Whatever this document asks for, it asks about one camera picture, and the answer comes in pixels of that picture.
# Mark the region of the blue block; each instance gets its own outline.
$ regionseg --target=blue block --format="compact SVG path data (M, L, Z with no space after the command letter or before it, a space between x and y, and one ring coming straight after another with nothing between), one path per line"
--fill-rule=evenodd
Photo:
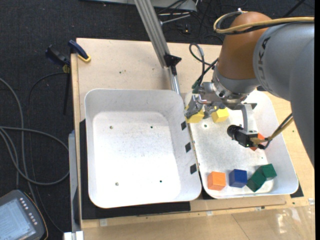
M239 170L234 169L232 172L229 173L229 186L242 188L248 182L247 178L247 171L246 170Z

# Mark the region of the orange block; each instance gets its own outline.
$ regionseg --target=orange block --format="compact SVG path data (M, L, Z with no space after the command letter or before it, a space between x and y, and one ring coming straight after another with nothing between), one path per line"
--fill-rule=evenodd
M213 171L208 175L208 189L222 190L226 186L226 174Z
M263 135L261 135L260 133L258 133L257 138L260 139L260 140L264 140L265 139L265 137ZM250 149L253 150L253 151L256 151L257 147L251 146Z

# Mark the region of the wooden table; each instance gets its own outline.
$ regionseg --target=wooden table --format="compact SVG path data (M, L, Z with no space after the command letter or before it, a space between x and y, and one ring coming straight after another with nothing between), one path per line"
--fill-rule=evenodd
M162 90L170 89L171 86L169 73L160 67L150 42L87 38L78 38L76 41L92 57L90 63L84 63L75 54L71 55L77 177L80 183L79 123L85 119L86 93L98 88ZM168 43L168 47L171 54L182 58L177 65L177 72L183 97L201 74L201 62L191 56L188 44ZM208 62L216 59L221 50L220 45L201 47ZM211 77L211 73L206 74L204 81L210 81ZM282 122L291 112L290 103L269 93L267 95L272 101L278 121ZM232 238L228 236L251 239L248 235L259 235L259 230L255 231L255 227L262 227L257 224L257 220L273 217L291 220L287 219L286 223L280 225L279 220L272 219L272 223L266 224L265 230L270 230L273 234L276 231L279 236L283 236L286 231L289 237L293 237L296 234L291 233L291 230L295 228L299 235L312 239L315 237L315 170L294 123L283 132L283 137L304 196L291 198L288 194L211 200L204 200L200 196L190 202L190 212L81 219L80 227L85 239L211 239L212 234L220 235L218 239ZM299 225L295 221L297 216L304 219L299 219Z

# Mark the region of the display screen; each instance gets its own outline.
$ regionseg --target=display screen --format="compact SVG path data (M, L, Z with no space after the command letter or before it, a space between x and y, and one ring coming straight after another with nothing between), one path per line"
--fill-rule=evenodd
M35 233L17 198L0 206L0 240L23 240Z

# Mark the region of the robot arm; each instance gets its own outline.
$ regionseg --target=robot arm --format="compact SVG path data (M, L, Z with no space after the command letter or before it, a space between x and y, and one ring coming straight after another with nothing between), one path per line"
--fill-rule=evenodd
M258 12L234 14L240 15L229 29L236 31L225 37L212 81L201 84L186 116L193 115L202 106L206 117L217 107L242 110L247 127L231 125L227 133L241 145L252 147L255 145L252 140L258 135L249 123L255 104L248 106L244 101L256 87L262 86L271 94L290 101L298 132L314 166L314 18L313 22L288 20L289 23L272 23L246 32L248 28L237 26L270 22L271 19Z

